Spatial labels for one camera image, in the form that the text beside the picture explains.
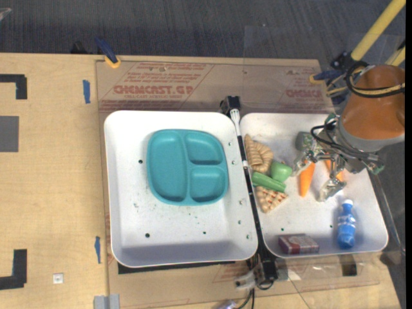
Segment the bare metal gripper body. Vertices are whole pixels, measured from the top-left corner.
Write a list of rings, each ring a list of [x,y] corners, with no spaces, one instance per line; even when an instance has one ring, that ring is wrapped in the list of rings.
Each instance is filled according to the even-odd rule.
[[[377,153],[360,151],[351,145],[337,142],[318,142],[323,156],[330,161],[330,174],[339,174],[344,170],[358,174],[367,169],[372,174],[384,170],[384,161]]]

